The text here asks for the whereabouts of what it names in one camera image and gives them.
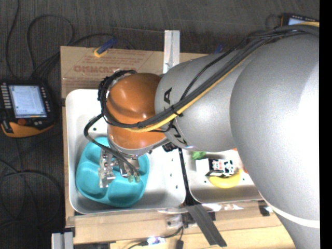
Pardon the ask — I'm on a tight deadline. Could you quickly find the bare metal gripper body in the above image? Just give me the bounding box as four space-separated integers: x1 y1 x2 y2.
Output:
100 149 141 178

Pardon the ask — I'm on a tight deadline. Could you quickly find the blue divided plate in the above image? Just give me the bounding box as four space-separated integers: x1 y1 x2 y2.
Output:
75 136 151 209

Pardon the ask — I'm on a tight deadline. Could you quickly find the white plastic tray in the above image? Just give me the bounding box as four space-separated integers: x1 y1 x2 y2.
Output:
181 147 266 205
65 89 188 215

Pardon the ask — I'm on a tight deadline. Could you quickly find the white carton with cow print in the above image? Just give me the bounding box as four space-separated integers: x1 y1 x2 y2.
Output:
195 158 236 178

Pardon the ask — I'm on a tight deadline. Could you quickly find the brown cardboard board red print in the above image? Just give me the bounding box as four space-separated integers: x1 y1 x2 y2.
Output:
60 45 283 228

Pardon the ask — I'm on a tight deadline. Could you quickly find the yellow banana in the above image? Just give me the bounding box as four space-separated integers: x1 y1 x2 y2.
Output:
208 168 243 189

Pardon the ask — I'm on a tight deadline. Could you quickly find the black block with thin wires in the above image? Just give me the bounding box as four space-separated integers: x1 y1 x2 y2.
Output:
162 142 178 153

